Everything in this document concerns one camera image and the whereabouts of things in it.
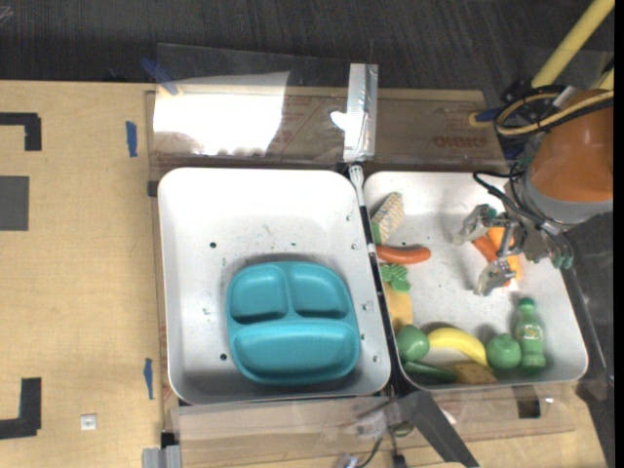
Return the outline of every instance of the cardboard surface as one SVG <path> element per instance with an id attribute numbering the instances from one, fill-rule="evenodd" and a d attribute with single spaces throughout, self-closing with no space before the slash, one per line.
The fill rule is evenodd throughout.
<path id="1" fill-rule="evenodd" d="M 41 377 L 35 437 L 2 466 L 140 466 L 160 444 L 161 386 L 144 85 L 0 82 L 0 109 L 37 112 L 43 150 L 0 127 L 0 175 L 30 178 L 28 231 L 0 231 L 0 418 Z M 136 123 L 131 158 L 126 121 Z M 143 376 L 153 362 L 154 400 Z M 97 415 L 82 431 L 81 415 Z"/>

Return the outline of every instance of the clear plastic sheet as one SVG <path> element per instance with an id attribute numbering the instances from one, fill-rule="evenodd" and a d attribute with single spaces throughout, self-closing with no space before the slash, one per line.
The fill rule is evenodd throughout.
<path id="1" fill-rule="evenodd" d="M 519 396 L 510 389 L 446 394 L 437 396 L 436 401 L 465 442 L 574 430 L 573 411 L 567 403 L 569 391 L 564 385 L 532 392 L 539 396 L 535 399 L 539 416 L 522 419 Z M 377 456 L 386 459 L 395 443 L 408 458 L 409 449 L 427 447 L 425 438 L 410 424 L 409 404 L 414 400 L 412 394 L 400 400 L 362 397 L 227 404 L 173 408 L 169 414 L 183 465 L 219 467 L 298 460 L 297 466 L 335 467 L 347 455 L 362 463 L 377 440 L 381 442 Z M 522 440 L 517 444 L 517 454 L 522 454 Z M 514 442 L 507 446 L 508 452 L 500 454 L 513 457 Z"/>
<path id="2" fill-rule="evenodd" d="M 161 45 L 152 169 L 248 162 L 330 166 L 374 149 L 376 66 Z"/>

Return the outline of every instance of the orange toy food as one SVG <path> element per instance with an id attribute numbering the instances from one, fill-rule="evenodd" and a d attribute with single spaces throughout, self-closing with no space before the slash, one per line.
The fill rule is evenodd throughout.
<path id="1" fill-rule="evenodd" d="M 481 236 L 472 242 L 488 262 L 498 259 L 497 248 L 488 236 Z"/>
<path id="2" fill-rule="evenodd" d="M 377 256 L 388 263 L 420 263 L 429 259 L 431 251 L 428 248 L 418 248 L 416 250 L 395 250 L 387 246 L 377 246 Z"/>

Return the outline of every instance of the wooden board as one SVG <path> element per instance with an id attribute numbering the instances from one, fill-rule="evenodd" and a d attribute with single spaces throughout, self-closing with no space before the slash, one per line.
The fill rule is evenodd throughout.
<path id="1" fill-rule="evenodd" d="M 571 386 L 541 385 L 537 393 L 542 398 L 541 417 L 524 419 L 518 418 L 518 406 L 509 388 L 436 397 L 484 467 L 605 466 L 587 407 Z M 373 440 L 358 438 L 354 422 L 366 417 L 367 410 L 378 408 L 379 404 L 368 400 L 368 404 L 364 399 L 316 405 L 283 402 L 267 406 L 268 410 L 256 406 L 246 412 L 245 428 L 241 428 L 241 411 L 235 406 L 211 412 L 186 408 L 178 422 L 184 466 L 324 468 L 336 466 L 344 452 L 357 453 L 362 461 Z M 398 439 L 398 448 L 410 466 L 442 463 L 418 431 Z M 391 449 L 386 436 L 371 466 L 391 467 Z M 272 462 L 258 464 L 262 460 Z"/>
<path id="2" fill-rule="evenodd" d="M 257 167 L 305 162 L 308 166 L 332 168 L 342 160 L 344 135 L 331 121 L 330 113 L 346 108 L 346 89 L 288 87 L 279 91 L 275 87 L 199 84 L 183 84 L 180 88 L 184 92 L 177 97 L 165 94 L 155 99 L 158 113 L 155 120 L 160 121 L 155 121 L 150 141 L 156 156 L 152 166 L 160 170 L 158 176 L 174 167 L 207 165 L 198 156 L 214 156 L 219 147 L 218 152 L 226 156 L 220 162 L 212 159 L 213 165 Z M 221 105 L 224 97 L 229 98 L 225 110 L 195 108 L 200 101 L 204 105 Z M 263 143 L 254 141 L 258 145 L 256 149 L 238 147 L 234 140 L 251 144 L 249 128 L 233 123 L 231 111 L 238 103 L 244 111 L 245 105 L 257 98 L 268 102 L 272 116 L 274 111 L 281 110 L 279 126 L 274 135 L 261 135 Z M 371 164 L 401 165 L 403 170 L 408 165 L 410 168 L 446 166 L 447 170 L 456 171 L 504 165 L 493 127 L 473 127 L 468 121 L 470 113 L 486 107 L 483 94 L 478 91 L 381 89 Z M 273 124 L 272 116 L 254 118 L 254 122 Z M 233 127 L 232 132 L 224 133 L 224 126 Z M 215 140 L 220 140 L 221 145 L 215 144 Z M 264 157 L 249 158 L 255 153 Z M 247 155 L 248 159 L 236 154 Z"/>
<path id="3" fill-rule="evenodd" d="M 2 466 L 138 467 L 160 444 L 148 88 L 0 82 L 0 111 L 43 123 L 40 152 L 24 151 L 23 128 L 0 127 L 0 175 L 30 177 L 29 230 L 0 232 L 0 418 L 18 415 L 23 377 L 42 378 L 42 428 L 0 441 Z M 81 431 L 89 413 L 97 430 Z"/>

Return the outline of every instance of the teal plate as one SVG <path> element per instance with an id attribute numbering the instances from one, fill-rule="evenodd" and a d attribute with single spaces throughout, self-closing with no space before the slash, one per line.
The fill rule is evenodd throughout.
<path id="1" fill-rule="evenodd" d="M 265 385 L 332 381 L 360 358 L 358 323 L 349 291 L 329 268 L 283 261 L 241 270 L 227 290 L 232 359 Z"/>

